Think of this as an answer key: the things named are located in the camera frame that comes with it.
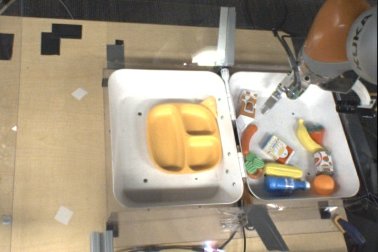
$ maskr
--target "yellow plastic dish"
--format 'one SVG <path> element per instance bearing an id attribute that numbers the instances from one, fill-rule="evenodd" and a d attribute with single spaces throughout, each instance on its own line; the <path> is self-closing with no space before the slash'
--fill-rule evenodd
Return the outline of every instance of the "yellow plastic dish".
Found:
<path id="1" fill-rule="evenodd" d="M 171 174 L 194 174 L 215 168 L 221 141 L 214 97 L 201 104 L 167 103 L 147 117 L 147 144 L 152 163 Z"/>

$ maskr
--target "toy banana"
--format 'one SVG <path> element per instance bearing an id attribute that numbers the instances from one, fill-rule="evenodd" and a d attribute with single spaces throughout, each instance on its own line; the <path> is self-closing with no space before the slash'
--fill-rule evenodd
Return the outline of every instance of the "toy banana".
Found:
<path id="1" fill-rule="evenodd" d="M 320 146 L 318 143 L 316 143 L 311 138 L 306 127 L 303 125 L 303 119 L 299 120 L 299 126 L 298 126 L 298 129 L 296 131 L 296 135 L 297 135 L 300 143 L 302 144 L 302 146 L 306 150 L 310 151 L 311 153 L 315 153 L 315 152 L 324 150 L 324 148 L 322 146 Z"/>

